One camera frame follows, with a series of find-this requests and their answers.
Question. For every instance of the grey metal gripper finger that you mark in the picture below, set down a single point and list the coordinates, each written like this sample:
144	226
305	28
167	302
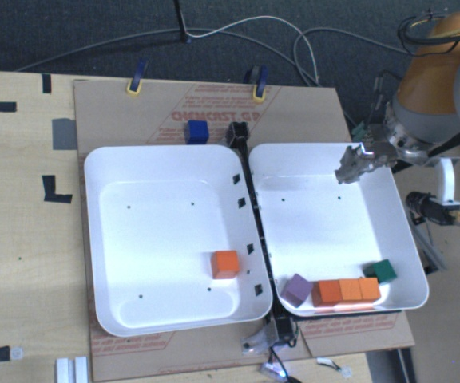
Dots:
354	154
350	174

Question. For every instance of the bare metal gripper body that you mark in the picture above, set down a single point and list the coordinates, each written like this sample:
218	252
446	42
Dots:
389	150

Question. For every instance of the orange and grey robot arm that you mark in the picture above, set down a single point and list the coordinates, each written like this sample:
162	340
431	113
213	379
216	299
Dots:
429	82

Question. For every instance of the white plastic tray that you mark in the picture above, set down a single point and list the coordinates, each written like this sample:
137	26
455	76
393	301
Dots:
322	230
166	238

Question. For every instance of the green cube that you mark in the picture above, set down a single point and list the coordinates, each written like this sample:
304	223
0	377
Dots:
383	270

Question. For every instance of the orange cube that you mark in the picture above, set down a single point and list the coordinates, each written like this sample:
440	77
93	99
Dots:
350	289
369	288
226	263
327	293

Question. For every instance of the purple cube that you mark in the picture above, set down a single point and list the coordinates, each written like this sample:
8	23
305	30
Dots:
297	289

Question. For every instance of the blue cube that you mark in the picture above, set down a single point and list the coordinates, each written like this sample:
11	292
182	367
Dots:
196	131

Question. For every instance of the brown cardboard board, red print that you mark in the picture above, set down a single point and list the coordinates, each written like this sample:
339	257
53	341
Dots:
134	114

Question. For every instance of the black cylinder on white bracket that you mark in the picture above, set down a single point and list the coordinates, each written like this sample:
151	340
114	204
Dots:
447	182

